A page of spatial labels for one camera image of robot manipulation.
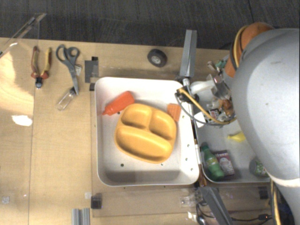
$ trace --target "scissors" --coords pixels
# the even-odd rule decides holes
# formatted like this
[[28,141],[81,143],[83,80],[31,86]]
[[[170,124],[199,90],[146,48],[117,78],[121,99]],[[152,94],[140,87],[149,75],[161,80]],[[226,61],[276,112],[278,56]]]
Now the scissors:
[[[59,56],[59,50],[63,49],[63,56],[64,59],[61,59]],[[69,72],[71,74],[72,77],[72,81],[73,81],[73,85],[74,85],[74,89],[76,94],[79,94],[79,89],[78,89],[78,82],[77,82],[77,77],[76,77],[76,70],[75,70],[75,64],[76,64],[76,59],[79,56],[79,50],[77,47],[70,47],[70,48],[66,48],[63,44],[59,45],[58,48],[56,49],[56,57],[57,59],[65,64],[67,66],[67,68],[69,69]]]

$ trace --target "table top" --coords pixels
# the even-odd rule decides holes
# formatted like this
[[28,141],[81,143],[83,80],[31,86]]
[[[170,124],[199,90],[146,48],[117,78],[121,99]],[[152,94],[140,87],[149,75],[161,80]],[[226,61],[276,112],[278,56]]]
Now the table top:
[[[62,112],[55,106],[73,85],[67,67],[55,57],[60,44],[77,47],[80,50],[77,63],[83,66],[78,77],[80,95]],[[40,49],[40,69],[45,63],[46,50],[49,47],[53,50],[50,76],[39,90],[30,76],[35,45]],[[166,53],[168,63],[163,68],[148,62],[147,54],[153,48]],[[92,134],[93,92],[89,90],[90,84],[84,82],[85,60],[91,60],[92,56],[99,58],[100,76],[174,79],[179,72],[182,52],[183,48],[177,47],[21,39],[0,58],[1,223],[71,224],[72,209],[90,207],[90,196],[95,189],[94,147],[91,146],[95,144],[95,135]],[[197,80],[204,80],[210,72],[207,61],[216,61],[227,54],[228,51],[197,49]],[[19,125],[20,119],[25,121],[24,126]],[[92,211],[90,214],[92,225],[195,224],[186,211],[117,217],[97,217]]]

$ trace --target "clear plastic piece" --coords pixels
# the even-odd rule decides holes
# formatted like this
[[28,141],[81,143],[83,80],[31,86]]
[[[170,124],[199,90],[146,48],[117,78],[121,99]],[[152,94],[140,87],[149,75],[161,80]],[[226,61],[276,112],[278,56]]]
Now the clear plastic piece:
[[65,108],[68,106],[68,104],[73,100],[73,98],[76,96],[76,92],[74,87],[72,87],[64,96],[63,98],[58,102],[56,105],[56,108],[59,111],[64,111]]

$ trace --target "green bottle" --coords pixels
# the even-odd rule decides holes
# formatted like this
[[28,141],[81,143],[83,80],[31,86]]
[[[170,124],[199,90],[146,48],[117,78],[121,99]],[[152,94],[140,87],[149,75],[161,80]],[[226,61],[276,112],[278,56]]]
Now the green bottle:
[[224,178],[224,172],[222,171],[220,164],[215,155],[210,152],[207,145],[201,146],[202,152],[204,152],[204,161],[211,173],[211,179],[214,181]]

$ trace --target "orange block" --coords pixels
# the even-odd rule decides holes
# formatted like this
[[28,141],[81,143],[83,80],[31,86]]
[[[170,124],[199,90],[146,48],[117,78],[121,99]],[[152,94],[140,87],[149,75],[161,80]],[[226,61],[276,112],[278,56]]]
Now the orange block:
[[178,122],[180,117],[181,107],[178,104],[168,104],[167,114],[169,114],[174,121]]

